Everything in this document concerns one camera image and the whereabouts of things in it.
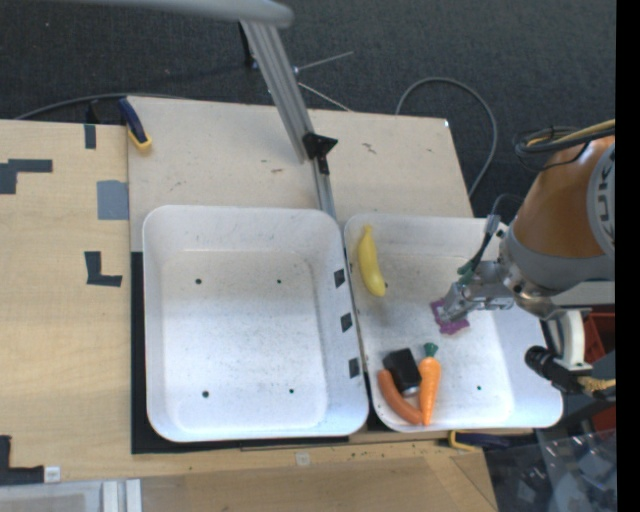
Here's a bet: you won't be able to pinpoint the black can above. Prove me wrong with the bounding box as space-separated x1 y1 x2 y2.
382 347 424 399

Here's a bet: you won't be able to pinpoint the purple flat toy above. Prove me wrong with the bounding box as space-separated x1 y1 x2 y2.
430 297 472 337

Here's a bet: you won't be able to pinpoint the orange sausage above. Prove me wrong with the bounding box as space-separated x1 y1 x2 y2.
376 368 424 427

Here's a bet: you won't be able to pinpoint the black cylinder on white bracket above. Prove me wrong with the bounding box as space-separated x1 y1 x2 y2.
524 309 594 397

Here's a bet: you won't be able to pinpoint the orange carrot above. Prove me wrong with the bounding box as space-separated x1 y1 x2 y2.
417 341 443 428

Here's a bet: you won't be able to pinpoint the yellow banana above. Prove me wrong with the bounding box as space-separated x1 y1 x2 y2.
356 224 388 299

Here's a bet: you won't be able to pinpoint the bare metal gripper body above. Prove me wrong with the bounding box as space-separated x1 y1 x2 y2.
464 259 552 317

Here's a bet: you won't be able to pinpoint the white plastic tray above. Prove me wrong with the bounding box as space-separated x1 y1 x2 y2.
342 212 565 434
141 203 371 444

